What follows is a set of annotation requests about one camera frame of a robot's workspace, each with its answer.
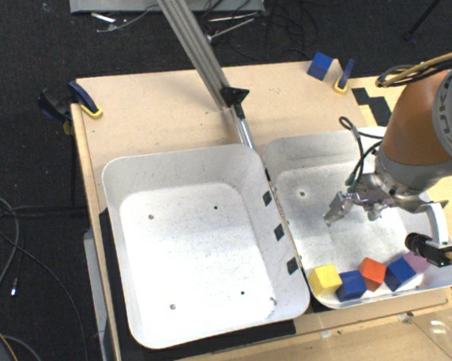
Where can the pink cube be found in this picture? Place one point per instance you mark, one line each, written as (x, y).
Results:
(418, 263)

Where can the orange cube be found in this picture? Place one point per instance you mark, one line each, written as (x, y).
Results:
(373, 273)

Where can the white plastic tray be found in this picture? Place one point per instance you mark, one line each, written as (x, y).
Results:
(323, 241)
(194, 253)

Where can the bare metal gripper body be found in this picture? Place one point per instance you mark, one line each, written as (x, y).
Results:
(376, 191)

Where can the yellow cube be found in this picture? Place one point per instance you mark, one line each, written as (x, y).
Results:
(325, 280)

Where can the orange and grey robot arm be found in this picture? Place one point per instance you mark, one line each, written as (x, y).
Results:
(416, 132)

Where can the black cylinder on white bracket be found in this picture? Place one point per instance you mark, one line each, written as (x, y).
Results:
(426, 247)

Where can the blue cube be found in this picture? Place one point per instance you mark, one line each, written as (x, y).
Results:
(399, 273)
(319, 65)
(351, 286)

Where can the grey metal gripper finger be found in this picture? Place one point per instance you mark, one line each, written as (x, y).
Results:
(375, 210)
(337, 207)

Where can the pale wood board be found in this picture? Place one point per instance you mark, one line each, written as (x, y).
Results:
(160, 114)

